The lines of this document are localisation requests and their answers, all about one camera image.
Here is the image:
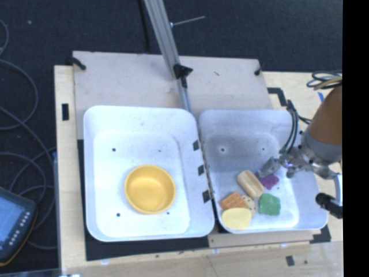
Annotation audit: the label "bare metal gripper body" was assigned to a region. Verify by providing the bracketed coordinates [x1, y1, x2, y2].
[283, 146, 334, 180]

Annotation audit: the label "purple grapes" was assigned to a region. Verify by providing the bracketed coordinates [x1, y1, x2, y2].
[254, 170, 280, 190]

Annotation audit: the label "tan bread roll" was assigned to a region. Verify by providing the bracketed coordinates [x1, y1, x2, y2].
[236, 169, 265, 200]

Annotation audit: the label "green broccoli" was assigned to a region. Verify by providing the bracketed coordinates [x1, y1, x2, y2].
[257, 192, 281, 216]

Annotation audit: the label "tan chocolate chip cookie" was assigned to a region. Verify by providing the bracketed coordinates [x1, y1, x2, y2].
[240, 194, 258, 216]

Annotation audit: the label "white plastic tray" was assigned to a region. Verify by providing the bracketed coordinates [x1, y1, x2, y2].
[83, 105, 216, 243]
[197, 108, 329, 235]

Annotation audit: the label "orange waffle biscuit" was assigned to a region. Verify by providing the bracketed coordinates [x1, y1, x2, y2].
[219, 191, 250, 212]

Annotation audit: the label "pale yellow flat slice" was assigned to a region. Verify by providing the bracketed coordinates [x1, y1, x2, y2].
[221, 207, 253, 231]

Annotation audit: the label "yellow bowl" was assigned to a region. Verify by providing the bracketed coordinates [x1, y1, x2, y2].
[123, 164, 177, 215]

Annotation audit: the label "pale brown flat board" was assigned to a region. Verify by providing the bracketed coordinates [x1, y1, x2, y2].
[71, 50, 315, 249]

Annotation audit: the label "black cylinder on white bracket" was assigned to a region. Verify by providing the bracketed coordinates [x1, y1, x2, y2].
[315, 173, 343, 219]

